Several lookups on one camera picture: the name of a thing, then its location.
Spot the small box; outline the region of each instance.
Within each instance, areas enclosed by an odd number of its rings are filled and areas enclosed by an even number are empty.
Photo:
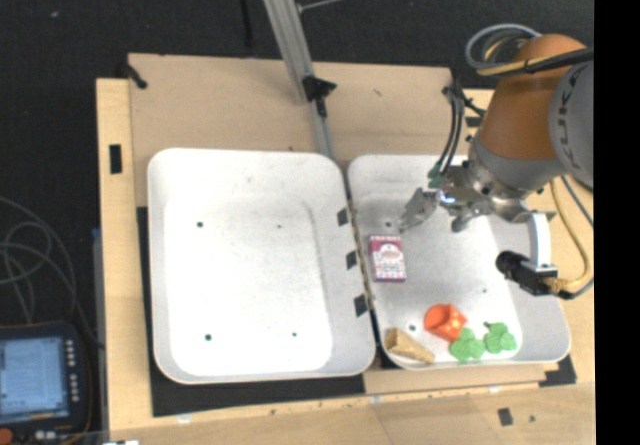
[[[370,236],[369,254],[373,262],[374,281],[405,281],[407,279],[402,242],[399,236]]]

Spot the black cable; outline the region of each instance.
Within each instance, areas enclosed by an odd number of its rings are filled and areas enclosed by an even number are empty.
[[[473,103],[473,99],[472,98],[468,98],[465,94],[464,91],[461,92],[461,98],[464,101],[464,106],[468,107],[469,109],[471,109],[473,112],[475,112],[478,116],[480,116],[481,118],[487,114],[487,111],[485,109],[480,109],[477,105],[475,105]]]
[[[594,273],[594,275],[589,280],[589,283],[587,283],[580,290],[576,290],[575,292],[569,292],[567,290],[561,290],[560,292],[558,292],[558,297],[560,297],[562,299],[565,299],[567,301],[570,301],[571,299],[575,299],[578,296],[581,296],[582,294],[584,294],[591,287],[593,287],[593,284],[594,284],[595,280],[596,280],[596,275]]]
[[[585,49],[574,50],[573,52],[567,52],[565,54],[559,54],[557,56],[543,59],[534,63],[525,63],[522,68],[516,68],[514,70],[508,70],[494,74],[495,77],[507,77],[511,75],[531,74],[536,72],[542,72],[546,70],[554,70],[556,68],[562,68],[564,66],[571,66],[578,63],[584,63],[594,59],[594,48],[588,47]]]
[[[453,137],[455,136],[455,131],[456,131],[457,111],[456,111],[455,102],[453,102],[453,100],[450,98],[451,91],[452,91],[451,88],[444,88],[442,90],[442,92],[447,96],[447,99],[449,100],[449,104],[451,105],[451,126],[449,127],[449,136],[447,137],[447,144],[445,145],[442,155],[438,159],[438,162],[436,162],[437,166],[442,166],[442,163],[447,157],[449,150],[451,149],[451,144],[453,143]]]
[[[454,81],[454,87],[459,89],[461,87],[459,79]],[[449,98],[449,103],[451,104],[451,130],[449,132],[449,138],[447,139],[447,146],[445,151],[441,157],[441,160],[438,161],[438,164],[442,164],[444,161],[444,157],[446,157],[446,162],[444,166],[440,170],[440,176],[444,176],[451,166],[453,162],[453,157],[455,156],[456,150],[458,149],[458,142],[460,141],[460,135],[462,132],[462,118],[463,111],[459,111],[457,94],[456,91],[452,88],[445,88],[445,94]]]

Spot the white tray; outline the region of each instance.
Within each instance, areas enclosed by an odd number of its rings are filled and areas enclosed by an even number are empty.
[[[392,328],[401,329],[435,354],[435,364],[425,365],[389,351],[387,354],[406,369],[547,363],[562,359],[569,351],[570,335],[557,298],[532,296],[506,281],[495,267],[501,251],[530,254],[526,225],[484,216],[473,219],[466,230],[453,233],[452,218],[445,209],[438,208],[421,225],[399,233],[404,205],[416,188],[425,185],[426,173],[437,159],[368,155],[356,159],[349,167],[355,222],[380,333],[384,338]],[[400,235],[406,281],[373,281],[367,251],[371,235]],[[515,336],[518,348],[496,355],[485,353],[480,360],[468,363],[458,362],[449,353],[449,342],[424,329],[426,311],[439,303],[458,308],[468,319],[465,326],[480,339],[487,332],[485,322],[504,322]]]
[[[179,383],[355,375],[375,354],[343,176],[311,153],[169,149],[148,167],[154,353]]]

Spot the monitor screen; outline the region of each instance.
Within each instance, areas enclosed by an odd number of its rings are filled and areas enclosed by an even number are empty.
[[[62,337],[0,340],[0,424],[69,416]]]

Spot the orange toy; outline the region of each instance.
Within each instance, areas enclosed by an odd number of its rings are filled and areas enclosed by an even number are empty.
[[[424,329],[434,335],[455,342],[467,318],[452,304],[434,305],[424,316]]]

